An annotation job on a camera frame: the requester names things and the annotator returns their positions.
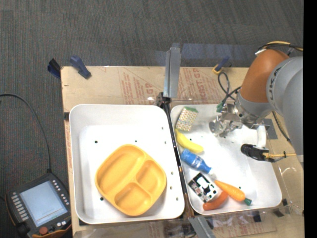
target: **red emergency stop button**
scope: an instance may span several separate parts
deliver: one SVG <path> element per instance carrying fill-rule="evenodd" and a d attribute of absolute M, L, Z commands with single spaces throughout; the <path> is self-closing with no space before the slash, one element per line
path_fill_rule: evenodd
<path fill-rule="evenodd" d="M 40 235 L 44 236 L 49 232 L 49 230 L 47 227 L 41 227 L 39 232 L 40 232 Z"/>

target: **orange carrot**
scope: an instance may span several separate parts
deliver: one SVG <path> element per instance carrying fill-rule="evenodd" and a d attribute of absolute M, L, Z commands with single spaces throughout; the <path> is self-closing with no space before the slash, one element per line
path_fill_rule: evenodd
<path fill-rule="evenodd" d="M 214 183 L 223 191 L 226 191 L 233 199 L 237 201 L 244 201 L 247 205 L 251 204 L 251 200 L 246 198 L 244 192 L 241 189 L 218 180 L 215 180 Z"/>
<path fill-rule="evenodd" d="M 205 204 L 203 204 L 203 209 L 205 211 L 217 209 L 218 207 L 220 207 L 225 202 L 225 200 L 227 198 L 228 198 L 228 193 L 223 191 L 219 195 L 219 197 L 217 197 L 216 199 L 210 200 L 210 201 L 206 202 Z"/>

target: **yellow divided plate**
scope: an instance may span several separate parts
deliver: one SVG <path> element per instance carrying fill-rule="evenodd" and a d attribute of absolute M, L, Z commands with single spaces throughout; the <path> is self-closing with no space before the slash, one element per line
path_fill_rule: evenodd
<path fill-rule="evenodd" d="M 129 216 L 145 213 L 166 186 L 162 167 L 141 148 L 125 144 L 100 165 L 95 184 L 114 207 Z"/>

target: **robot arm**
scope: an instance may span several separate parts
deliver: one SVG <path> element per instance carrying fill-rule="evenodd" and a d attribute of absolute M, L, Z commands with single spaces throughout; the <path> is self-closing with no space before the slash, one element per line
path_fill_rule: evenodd
<path fill-rule="evenodd" d="M 303 57 L 264 49 L 251 64 L 234 104 L 226 104 L 210 128 L 220 137 L 242 125 L 259 129 L 272 111 L 284 117 L 296 154 L 303 155 Z M 259 148 L 265 149 L 263 140 Z"/>

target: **wooden table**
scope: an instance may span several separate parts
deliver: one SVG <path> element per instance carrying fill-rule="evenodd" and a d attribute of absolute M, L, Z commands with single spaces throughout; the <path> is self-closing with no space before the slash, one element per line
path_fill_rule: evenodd
<path fill-rule="evenodd" d="M 165 67 L 116 67 L 87 66 L 92 76 L 85 79 L 71 66 L 61 69 L 61 87 L 65 113 L 65 137 L 67 146 L 68 178 L 71 202 L 72 232 L 74 237 L 165 237 L 166 223 L 147 222 L 131 225 L 80 225 L 74 207 L 74 184 L 70 129 L 67 114 L 78 104 L 120 104 L 153 105 L 163 91 Z M 218 104 L 224 97 L 217 76 L 210 67 L 181 67 L 178 98 L 172 99 L 171 106 L 182 104 Z M 248 68 L 224 68 L 230 80 L 230 88 L 240 86 Z M 280 133 L 273 115 L 269 115 L 277 134 L 277 139 L 267 140 L 272 153 L 294 152 Z M 283 202 L 274 209 L 261 211 L 260 222 L 246 220 L 241 214 L 214 217 L 213 234 L 217 238 L 299 238 L 304 237 L 304 172 L 296 157 L 287 157 L 273 163 Z"/>

